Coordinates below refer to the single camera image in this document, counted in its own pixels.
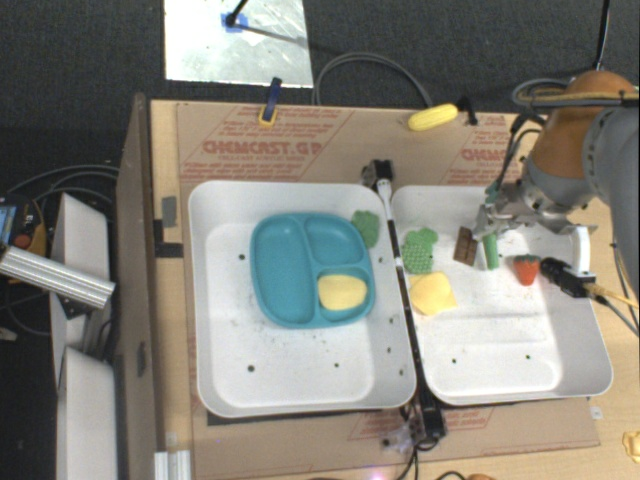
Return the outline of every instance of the blue plate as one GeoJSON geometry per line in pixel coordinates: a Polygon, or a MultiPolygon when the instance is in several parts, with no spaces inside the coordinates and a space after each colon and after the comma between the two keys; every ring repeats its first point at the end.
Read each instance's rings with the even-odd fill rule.
{"type": "Polygon", "coordinates": [[[354,322],[375,299],[369,253],[346,219],[324,213],[287,213],[262,220],[251,236],[251,277],[258,305],[273,322],[311,329],[354,322]],[[318,297],[318,279],[354,276],[365,282],[362,304],[327,310],[318,297]]]}

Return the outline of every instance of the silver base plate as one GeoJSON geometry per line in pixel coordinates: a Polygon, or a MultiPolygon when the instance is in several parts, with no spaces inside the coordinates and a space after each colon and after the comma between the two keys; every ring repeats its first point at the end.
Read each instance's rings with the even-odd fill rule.
{"type": "Polygon", "coordinates": [[[302,0],[164,0],[165,75],[169,80],[313,87],[302,0]]]}

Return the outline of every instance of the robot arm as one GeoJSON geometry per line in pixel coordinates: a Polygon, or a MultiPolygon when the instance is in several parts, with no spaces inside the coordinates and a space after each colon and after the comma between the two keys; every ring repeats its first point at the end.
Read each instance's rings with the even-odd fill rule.
{"type": "MultiPolygon", "coordinates": [[[[604,71],[576,78],[564,95],[633,94],[625,79],[604,71]]],[[[553,110],[525,161],[522,178],[503,183],[481,206],[474,237],[539,223],[555,233],[574,226],[568,213],[594,196],[611,208],[627,277],[638,294],[638,108],[562,106],[553,110]]]]}

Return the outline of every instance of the yellow handle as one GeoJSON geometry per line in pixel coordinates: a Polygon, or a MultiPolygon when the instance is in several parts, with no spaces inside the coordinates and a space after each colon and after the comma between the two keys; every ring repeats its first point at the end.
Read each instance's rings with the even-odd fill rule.
{"type": "Polygon", "coordinates": [[[422,132],[453,121],[457,116],[458,107],[452,103],[445,103],[416,112],[409,118],[407,125],[414,132],[422,132]]]}

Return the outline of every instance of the dark floor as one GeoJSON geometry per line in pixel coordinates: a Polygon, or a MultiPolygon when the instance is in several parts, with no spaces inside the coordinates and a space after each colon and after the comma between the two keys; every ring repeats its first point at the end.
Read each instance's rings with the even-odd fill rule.
{"type": "MultiPolygon", "coordinates": [[[[511,89],[568,77],[595,57],[602,0],[304,0],[314,74],[336,54],[368,51],[409,69],[437,103],[462,94],[512,111],[511,89]]],[[[612,0],[604,66],[638,84],[640,0],[612,0]]],[[[117,165],[134,93],[261,101],[264,89],[164,79],[162,0],[0,0],[0,192],[74,164],[117,165]]],[[[285,90],[284,103],[310,91],[285,90]]],[[[323,85],[330,105],[419,107],[406,80],[350,65],[323,85]]],[[[35,197],[47,185],[36,185],[35,197]]],[[[12,289],[11,300],[32,291],[12,289]]],[[[47,326],[45,300],[16,307],[47,326]]],[[[53,478],[55,393],[47,339],[0,342],[0,478],[53,478]]]]}

